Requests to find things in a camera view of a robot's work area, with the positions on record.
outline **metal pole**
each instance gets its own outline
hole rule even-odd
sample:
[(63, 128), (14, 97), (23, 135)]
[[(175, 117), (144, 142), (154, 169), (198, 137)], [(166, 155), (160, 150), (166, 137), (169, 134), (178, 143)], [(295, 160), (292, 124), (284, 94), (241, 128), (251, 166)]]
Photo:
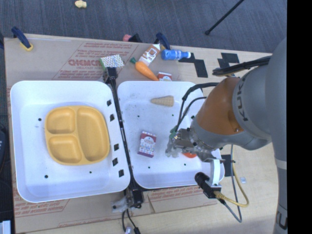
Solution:
[(230, 9), (219, 21), (217, 21), (214, 26), (205, 32), (206, 35), (209, 35), (210, 32), (217, 27), (235, 8), (237, 8), (244, 0), (240, 0), (232, 9)]

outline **table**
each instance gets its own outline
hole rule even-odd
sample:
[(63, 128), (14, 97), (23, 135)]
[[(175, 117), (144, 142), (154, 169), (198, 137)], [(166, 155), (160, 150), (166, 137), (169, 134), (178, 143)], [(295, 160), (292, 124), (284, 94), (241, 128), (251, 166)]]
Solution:
[[(139, 74), (130, 63), (130, 59), (138, 59), (149, 47), (148, 43), (107, 41), (96, 39), (78, 39), (56, 36), (25, 34), (34, 45), (31, 52), (20, 47), (18, 39), (5, 39), (5, 63), (7, 92), (13, 84), (20, 80), (58, 80), (83, 79), (101, 80), (102, 68), (98, 65), (98, 56), (120, 54), (125, 67), (119, 73), (117, 86), (126, 80), (148, 80)], [(196, 59), (204, 60), (208, 77), (198, 77), (193, 63), (163, 61), (158, 56), (151, 64), (154, 73), (171, 73), (174, 81), (190, 81), (193, 83), (219, 82), (224, 77), (215, 77), (212, 70), (226, 61), (226, 54), (237, 55), (239, 62), (266, 57), (268, 53), (241, 52), (219, 49), (172, 46), (173, 49), (190, 51)], [(203, 90), (206, 96), (212, 88)], [(10, 133), (10, 101), (8, 101)], [(225, 146), (221, 154), (229, 154), (230, 148)], [(235, 148), (236, 170), (239, 177), (244, 177), (244, 191), (250, 205), (241, 208), (242, 223), (214, 199), (208, 199), (196, 186), (190, 187), (187, 197), (176, 197), (173, 194), (164, 198), (164, 194), (173, 193), (164, 190), (163, 195), (149, 192), (145, 195), (142, 209), (131, 212), (132, 220), (144, 234), (162, 233), (250, 233), (270, 234), (273, 231), (278, 198), (278, 180), (271, 144), (254, 151)], [(11, 148), (14, 159), (14, 148)], [(17, 233), (58, 234), (58, 233), (111, 233), (121, 234), (122, 222), (120, 213), (112, 213), (110, 202), (122, 197), (122, 193), (74, 198), (55, 202), (33, 204), (24, 201), (16, 188), (15, 166), (13, 165), (13, 190), (15, 225)], [(225, 177), (221, 181), (224, 195), (234, 198), (232, 181)], [(239, 201), (244, 198), (238, 192)], [(237, 214), (235, 205), (231, 205)]]

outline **yellow plate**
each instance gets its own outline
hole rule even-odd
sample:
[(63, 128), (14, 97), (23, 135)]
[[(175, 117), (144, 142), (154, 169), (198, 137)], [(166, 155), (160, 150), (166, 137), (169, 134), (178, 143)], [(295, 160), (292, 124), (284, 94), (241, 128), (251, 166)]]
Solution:
[(66, 106), (51, 110), (45, 118), (45, 137), (50, 156), (64, 165), (92, 164), (110, 151), (102, 113), (89, 106)]

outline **white tray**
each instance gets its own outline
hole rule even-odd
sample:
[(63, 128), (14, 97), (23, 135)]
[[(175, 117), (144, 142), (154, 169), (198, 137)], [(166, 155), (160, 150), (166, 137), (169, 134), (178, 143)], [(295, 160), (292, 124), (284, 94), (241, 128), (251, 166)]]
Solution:
[[(111, 148), (103, 161), (73, 166), (59, 164), (50, 157), (45, 141), (45, 116), (53, 108), (68, 105), (92, 106), (104, 115)], [(116, 108), (106, 84), (20, 81), (11, 89), (11, 110), (17, 188), (25, 200), (44, 202), (120, 192), (129, 185), (130, 173)]]
[[(195, 174), (204, 172), (210, 176), (210, 164), (201, 162), (198, 157), (188, 158), (183, 154), (179, 157), (167, 157), (165, 150), (170, 130), (176, 126), (182, 97), (194, 83), (183, 81), (126, 81), (118, 86), (118, 97), (124, 130), (130, 153), (134, 179), (146, 189), (168, 188), (196, 185)], [(155, 105), (152, 98), (174, 96), (173, 107)], [(200, 89), (190, 93), (184, 108), (195, 98), (202, 97)], [(191, 125), (191, 116), (195, 116), (204, 100), (195, 101), (180, 125), (187, 128)], [(139, 138), (142, 131), (157, 136), (154, 157), (137, 154)], [(213, 152), (221, 158), (220, 151)], [(220, 180), (224, 177), (224, 166), (221, 165)]]

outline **cardboard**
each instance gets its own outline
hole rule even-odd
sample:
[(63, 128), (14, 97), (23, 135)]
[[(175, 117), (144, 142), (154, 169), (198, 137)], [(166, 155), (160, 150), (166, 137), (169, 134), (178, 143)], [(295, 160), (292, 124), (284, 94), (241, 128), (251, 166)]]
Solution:
[[(145, 43), (119, 42), (96, 39), (77, 39), (55, 36), (25, 34), (33, 44), (27, 52), (18, 39), (5, 38), (5, 63), (7, 94), (11, 87), (21, 80), (102, 80), (103, 68), (99, 58), (120, 55), (125, 66), (119, 73), (117, 85), (126, 80), (148, 80), (137, 72), (130, 59), (139, 57), (150, 46)], [(216, 82), (223, 78), (212, 77), (212, 70), (218, 67), (220, 50), (177, 47), (182, 51), (194, 52), (196, 59), (204, 59), (208, 71), (207, 78), (198, 78), (193, 63), (164, 61), (158, 55), (150, 64), (150, 69), (170, 73), (173, 81), (185, 80), (194, 83)], [(240, 62), (267, 56), (265, 53), (245, 53)], [(11, 105), (8, 99), (10, 132)], [(12, 134), (10, 134), (11, 158), (14, 160)], [(111, 203), (122, 199), (123, 192), (71, 198), (43, 203), (30, 203), (23, 200), (16, 186), (15, 164), (12, 162), (14, 192), (14, 212), (16, 233), (47, 230), (85, 223), (103, 222), (121, 218), (120, 212), (112, 211)], [(208, 200), (197, 186), (166, 188), (144, 192), (145, 201), (141, 209), (133, 209), (133, 215), (146, 215), (168, 212), (204, 205), (214, 205), (216, 200)]]

